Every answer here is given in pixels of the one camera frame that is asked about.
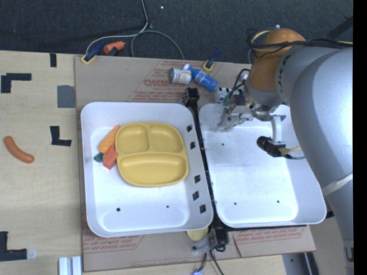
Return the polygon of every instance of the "toy carrot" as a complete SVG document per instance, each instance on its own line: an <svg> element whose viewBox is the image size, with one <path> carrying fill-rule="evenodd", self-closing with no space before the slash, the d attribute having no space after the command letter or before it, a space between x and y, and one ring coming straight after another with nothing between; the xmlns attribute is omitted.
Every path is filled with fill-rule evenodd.
<svg viewBox="0 0 367 275"><path fill-rule="evenodd" d="M115 145L115 138L116 138L116 134L117 131L119 130L120 126L116 125L105 137L104 139L100 142L99 146L98 146L98 151L106 154L108 152L108 150Z"/></svg>

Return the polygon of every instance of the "blue bottle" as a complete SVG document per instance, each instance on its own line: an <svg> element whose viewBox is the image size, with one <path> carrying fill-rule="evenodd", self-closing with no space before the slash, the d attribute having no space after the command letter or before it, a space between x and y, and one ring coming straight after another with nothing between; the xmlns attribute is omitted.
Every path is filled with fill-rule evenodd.
<svg viewBox="0 0 367 275"><path fill-rule="evenodd" d="M201 71L200 69L194 69L189 64L185 64L183 69L191 71L193 80L202 85L208 91L212 92L216 88L218 81L211 78L208 74Z"/></svg>

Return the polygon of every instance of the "white band on robot arm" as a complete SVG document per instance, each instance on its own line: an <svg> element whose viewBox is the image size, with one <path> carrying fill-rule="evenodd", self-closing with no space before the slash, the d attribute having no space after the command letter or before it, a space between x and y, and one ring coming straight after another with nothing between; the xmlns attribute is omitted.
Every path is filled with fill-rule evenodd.
<svg viewBox="0 0 367 275"><path fill-rule="evenodd" d="M353 180L353 173L347 175L346 177L344 177L339 181L331 182L330 184L321 189L323 196L326 197L327 195L337 191L339 188L343 187L351 180Z"/></svg>

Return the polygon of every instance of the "yellow plate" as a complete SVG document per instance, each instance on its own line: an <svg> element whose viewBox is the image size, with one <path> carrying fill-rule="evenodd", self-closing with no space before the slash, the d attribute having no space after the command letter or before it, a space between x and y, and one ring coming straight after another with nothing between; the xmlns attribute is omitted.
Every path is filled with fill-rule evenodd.
<svg viewBox="0 0 367 275"><path fill-rule="evenodd" d="M133 186L168 186L188 175L184 141L180 132L169 124L123 125L117 131L115 147L120 175Z"/></svg>

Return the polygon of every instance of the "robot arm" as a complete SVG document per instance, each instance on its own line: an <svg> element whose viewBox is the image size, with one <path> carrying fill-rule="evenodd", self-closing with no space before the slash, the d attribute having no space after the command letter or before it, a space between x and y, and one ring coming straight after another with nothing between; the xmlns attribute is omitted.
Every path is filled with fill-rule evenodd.
<svg viewBox="0 0 367 275"><path fill-rule="evenodd" d="M281 104L290 107L299 144L337 220L347 274L354 274L353 48L310 46L288 29L269 32L263 44L272 49L257 52L246 106L260 120Z"/></svg>

